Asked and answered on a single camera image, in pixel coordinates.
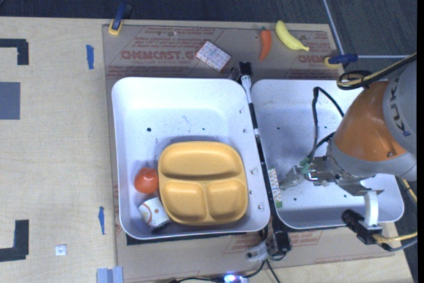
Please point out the white can with orange print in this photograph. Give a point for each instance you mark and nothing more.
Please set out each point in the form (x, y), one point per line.
(154, 212)

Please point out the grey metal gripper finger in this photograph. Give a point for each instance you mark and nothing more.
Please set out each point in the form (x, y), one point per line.
(297, 171)
(293, 183)

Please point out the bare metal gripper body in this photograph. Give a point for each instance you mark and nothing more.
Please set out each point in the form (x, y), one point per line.
(323, 172)

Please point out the white plastic tray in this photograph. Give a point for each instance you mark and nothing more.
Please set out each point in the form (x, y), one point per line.
(288, 116)
(185, 109)

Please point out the yellow banana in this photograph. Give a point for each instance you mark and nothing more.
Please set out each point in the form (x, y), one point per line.
(289, 38)

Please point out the orange carrot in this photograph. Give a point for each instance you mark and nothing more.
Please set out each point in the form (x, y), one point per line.
(265, 43)

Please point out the brown cardboard board red print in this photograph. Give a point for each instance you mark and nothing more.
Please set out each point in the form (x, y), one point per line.
(172, 53)

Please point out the orange round toy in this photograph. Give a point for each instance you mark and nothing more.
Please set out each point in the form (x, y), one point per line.
(146, 180)

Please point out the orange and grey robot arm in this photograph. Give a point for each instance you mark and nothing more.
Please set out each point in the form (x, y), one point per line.
(367, 129)

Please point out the black cylinder on white bracket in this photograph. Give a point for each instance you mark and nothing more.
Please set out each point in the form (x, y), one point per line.
(371, 208)

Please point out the orange divided plate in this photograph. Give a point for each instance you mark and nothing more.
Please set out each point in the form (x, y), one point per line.
(202, 182)

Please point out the white packet orange green print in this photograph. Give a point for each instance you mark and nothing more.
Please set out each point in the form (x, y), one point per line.
(275, 187)

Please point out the thin black and white rod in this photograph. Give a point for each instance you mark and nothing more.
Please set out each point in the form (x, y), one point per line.
(253, 116)

